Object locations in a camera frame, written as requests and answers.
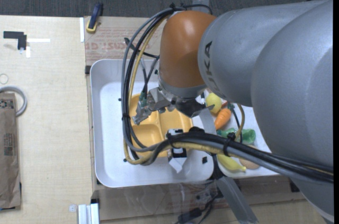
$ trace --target black clip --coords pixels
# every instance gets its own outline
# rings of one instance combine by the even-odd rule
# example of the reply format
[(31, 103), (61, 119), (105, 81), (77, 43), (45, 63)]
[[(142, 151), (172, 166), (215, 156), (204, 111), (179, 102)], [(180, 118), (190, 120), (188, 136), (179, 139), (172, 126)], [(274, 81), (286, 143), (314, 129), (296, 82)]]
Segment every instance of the black clip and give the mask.
[(228, 145), (229, 145), (229, 143), (231, 142), (231, 141), (234, 141), (235, 140), (235, 133), (229, 133), (228, 135), (227, 135), (227, 139), (226, 139), (226, 141), (225, 141), (225, 143), (224, 143), (224, 147), (222, 148), (222, 150), (223, 150), (223, 152), (224, 152), (224, 154), (226, 155), (226, 156), (229, 156), (228, 155), (228, 152), (227, 152), (227, 147), (228, 147)]
[(91, 16), (91, 19), (87, 22), (86, 25), (86, 31), (88, 33), (94, 33), (96, 30), (96, 26), (97, 26), (97, 17), (98, 16), (102, 16), (102, 12), (103, 12), (103, 3), (96, 3), (94, 6), (94, 10)]
[(128, 116), (126, 113), (124, 113), (124, 114), (122, 114), (122, 118), (121, 118), (121, 120), (123, 120), (123, 119), (125, 119), (125, 118), (127, 118), (127, 119), (131, 119), (131, 117), (130, 116)]
[(17, 49), (26, 50), (27, 35), (24, 35), (23, 32), (4, 31), (4, 39), (17, 39)]

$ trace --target wooden table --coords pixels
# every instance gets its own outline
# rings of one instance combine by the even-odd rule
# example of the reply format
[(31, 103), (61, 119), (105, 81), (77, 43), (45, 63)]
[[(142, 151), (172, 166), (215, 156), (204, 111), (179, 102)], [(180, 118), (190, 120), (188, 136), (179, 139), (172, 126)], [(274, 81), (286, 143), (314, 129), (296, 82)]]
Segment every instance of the wooden table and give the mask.
[[(18, 118), (22, 205), (0, 212), (0, 223), (77, 223), (72, 204), (89, 204), (93, 193), (85, 47), (79, 18), (0, 16), (2, 31), (21, 31), (31, 58), (16, 40), (0, 37), (0, 74), (28, 98)], [(305, 200), (252, 206), (260, 223), (324, 223)], [(172, 223), (173, 215), (105, 223)], [(237, 223), (230, 209), (218, 209), (204, 223)]]

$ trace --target toy carrot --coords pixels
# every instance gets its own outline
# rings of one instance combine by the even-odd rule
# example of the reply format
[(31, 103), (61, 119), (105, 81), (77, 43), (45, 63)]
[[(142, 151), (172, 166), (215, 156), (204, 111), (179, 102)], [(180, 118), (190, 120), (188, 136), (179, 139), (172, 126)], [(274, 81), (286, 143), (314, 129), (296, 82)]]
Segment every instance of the toy carrot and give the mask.
[(228, 108), (223, 108), (219, 111), (216, 120), (214, 121), (214, 125), (217, 130), (219, 130), (222, 126), (224, 126), (229, 119), (231, 118), (232, 112)]

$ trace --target metal bracket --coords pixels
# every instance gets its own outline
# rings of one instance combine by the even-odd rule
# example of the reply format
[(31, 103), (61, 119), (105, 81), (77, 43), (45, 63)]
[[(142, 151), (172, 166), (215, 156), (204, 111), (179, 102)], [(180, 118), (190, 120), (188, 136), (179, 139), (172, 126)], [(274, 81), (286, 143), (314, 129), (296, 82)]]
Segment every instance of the metal bracket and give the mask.
[(78, 205), (78, 224), (100, 224), (99, 204)]
[[(210, 0), (193, 0), (193, 5), (197, 5), (197, 4), (209, 6)], [(202, 6), (194, 7), (193, 10), (204, 12), (204, 13), (209, 13), (208, 9)]]
[(23, 32), (4, 31), (4, 39), (17, 39), (17, 49), (26, 50), (27, 35)]
[(216, 183), (240, 224), (258, 223), (258, 219), (233, 178), (223, 176), (217, 179)]

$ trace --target toy vegetable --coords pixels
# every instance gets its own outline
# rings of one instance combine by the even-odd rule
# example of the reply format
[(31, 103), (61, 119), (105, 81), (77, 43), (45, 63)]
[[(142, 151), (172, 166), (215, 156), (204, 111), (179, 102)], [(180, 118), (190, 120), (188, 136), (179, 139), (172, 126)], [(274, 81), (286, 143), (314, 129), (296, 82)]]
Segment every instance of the toy vegetable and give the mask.
[(218, 111), (221, 108), (221, 98), (218, 95), (216, 95), (215, 93), (210, 93), (206, 97), (206, 105), (207, 106), (214, 105), (214, 107), (212, 108), (211, 112), (213, 114), (217, 114)]
[(238, 162), (236, 162), (233, 158), (229, 156), (218, 154), (217, 159), (224, 168), (230, 171), (236, 171), (238, 169), (240, 169), (241, 171), (246, 171), (245, 166), (240, 165)]
[(214, 125), (216, 127), (216, 130), (219, 130), (221, 127), (223, 127), (231, 118), (232, 112), (228, 108), (221, 109), (216, 117), (216, 120), (214, 121)]

